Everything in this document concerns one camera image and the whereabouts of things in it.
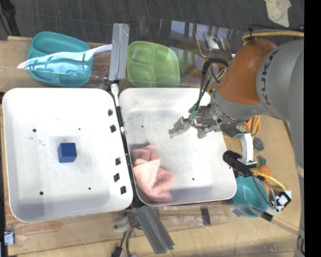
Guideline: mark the orange carrot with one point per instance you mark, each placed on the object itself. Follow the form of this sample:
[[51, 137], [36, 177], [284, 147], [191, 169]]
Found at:
[[265, 171]]

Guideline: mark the teal bowl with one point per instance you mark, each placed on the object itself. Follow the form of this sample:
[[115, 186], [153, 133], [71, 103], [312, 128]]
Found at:
[[247, 197]]

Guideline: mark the green divided plate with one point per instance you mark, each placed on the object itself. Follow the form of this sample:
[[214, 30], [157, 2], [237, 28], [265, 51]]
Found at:
[[152, 63]]

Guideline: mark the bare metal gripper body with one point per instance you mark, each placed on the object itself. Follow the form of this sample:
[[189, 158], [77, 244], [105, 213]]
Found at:
[[206, 122]]

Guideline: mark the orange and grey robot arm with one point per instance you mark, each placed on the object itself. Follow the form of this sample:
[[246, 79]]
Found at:
[[278, 76]]

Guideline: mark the teal divided plate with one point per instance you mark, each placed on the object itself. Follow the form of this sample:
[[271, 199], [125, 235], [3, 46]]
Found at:
[[56, 43]]

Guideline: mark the black cylinder on white bracket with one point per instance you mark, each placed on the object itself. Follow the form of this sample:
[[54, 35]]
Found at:
[[246, 151]]

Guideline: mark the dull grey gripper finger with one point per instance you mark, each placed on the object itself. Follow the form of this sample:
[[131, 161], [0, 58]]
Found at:
[[177, 131], [183, 122]]

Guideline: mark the dark grey round disc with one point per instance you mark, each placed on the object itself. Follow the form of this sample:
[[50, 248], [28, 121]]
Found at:
[[258, 144]]

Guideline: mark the blue cube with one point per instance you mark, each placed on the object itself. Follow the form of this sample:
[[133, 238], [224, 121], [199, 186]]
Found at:
[[67, 153]]

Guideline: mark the pink cloth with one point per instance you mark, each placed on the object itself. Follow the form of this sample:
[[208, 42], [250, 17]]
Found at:
[[152, 175]]

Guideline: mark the white carton with black print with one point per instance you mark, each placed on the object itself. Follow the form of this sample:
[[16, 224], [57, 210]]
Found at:
[[283, 199]]

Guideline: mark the white plastic tray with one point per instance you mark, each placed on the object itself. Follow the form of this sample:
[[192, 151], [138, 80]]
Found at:
[[192, 159], [69, 186]]

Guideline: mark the white crumpled cloth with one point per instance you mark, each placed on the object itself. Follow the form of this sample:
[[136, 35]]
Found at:
[[276, 8]]

